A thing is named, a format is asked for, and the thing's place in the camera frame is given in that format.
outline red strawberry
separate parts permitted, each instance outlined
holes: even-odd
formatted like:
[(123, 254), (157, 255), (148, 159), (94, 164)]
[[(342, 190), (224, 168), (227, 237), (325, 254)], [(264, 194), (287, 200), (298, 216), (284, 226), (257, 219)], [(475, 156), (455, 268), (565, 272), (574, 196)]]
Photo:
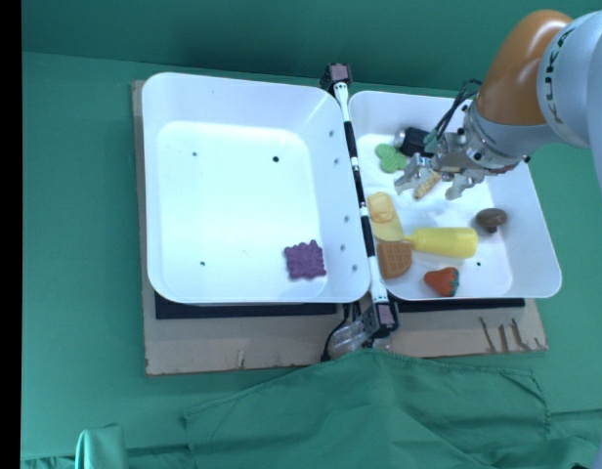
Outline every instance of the red strawberry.
[(459, 271), (457, 268), (444, 268), (440, 271), (429, 271), (423, 278), (443, 297), (453, 297), (459, 287)]

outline purple toy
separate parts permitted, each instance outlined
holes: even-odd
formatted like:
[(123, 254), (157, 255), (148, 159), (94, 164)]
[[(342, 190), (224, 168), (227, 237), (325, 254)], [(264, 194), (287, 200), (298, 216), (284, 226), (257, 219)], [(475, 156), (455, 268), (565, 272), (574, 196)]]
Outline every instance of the purple toy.
[(324, 277), (327, 271), (323, 264), (323, 249), (319, 247), (316, 240), (310, 243), (299, 243), (287, 246), (283, 250), (288, 271), (291, 278), (298, 277)]

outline white plastic tray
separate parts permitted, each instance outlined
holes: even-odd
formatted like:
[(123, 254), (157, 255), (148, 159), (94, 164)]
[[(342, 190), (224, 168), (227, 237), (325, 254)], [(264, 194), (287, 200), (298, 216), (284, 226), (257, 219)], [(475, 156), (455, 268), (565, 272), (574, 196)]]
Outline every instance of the white plastic tray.
[[(319, 88), (160, 73), (142, 91), (147, 265), (194, 304), (352, 302), (369, 268), (342, 115)], [(291, 279), (315, 239), (326, 276)]]
[[(486, 177), (484, 183), (465, 190), (461, 198), (445, 199), (447, 183), (438, 184), (428, 195), (414, 200), (412, 190), (397, 194), (394, 180), (400, 171), (387, 174), (379, 167), (375, 148), (392, 144), (399, 129), (431, 130), (451, 107), (452, 99), (364, 91), (351, 98), (353, 122), (362, 182), (366, 196), (387, 192), (400, 216), (404, 233), (415, 228), (470, 226), (479, 236), (475, 256), (451, 259), (413, 252), (412, 265), (401, 277), (385, 280), (397, 297), (406, 300), (438, 298), (426, 285), (427, 271), (455, 266), (460, 286), (455, 298), (545, 298), (561, 285), (560, 268), (544, 222), (538, 196), (526, 164), (503, 175)], [(448, 130), (461, 126), (458, 110)], [(507, 212), (508, 221), (489, 234), (475, 223), (478, 211), (496, 207)]]

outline brown waffle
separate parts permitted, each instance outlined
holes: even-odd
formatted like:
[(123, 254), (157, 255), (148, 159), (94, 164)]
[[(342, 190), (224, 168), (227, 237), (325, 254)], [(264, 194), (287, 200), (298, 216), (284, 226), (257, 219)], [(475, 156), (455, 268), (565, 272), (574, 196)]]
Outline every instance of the brown waffle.
[(377, 262), (384, 279), (399, 277), (411, 266), (411, 243), (409, 241), (378, 242)]

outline brown mushroom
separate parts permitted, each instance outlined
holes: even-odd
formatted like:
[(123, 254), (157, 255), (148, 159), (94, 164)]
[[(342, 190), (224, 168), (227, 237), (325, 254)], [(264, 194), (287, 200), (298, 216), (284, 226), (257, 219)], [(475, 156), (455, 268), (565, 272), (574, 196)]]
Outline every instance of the brown mushroom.
[(477, 214), (475, 219), (477, 224), (488, 233), (496, 233), (496, 228), (507, 221), (507, 214), (500, 208), (485, 208)]

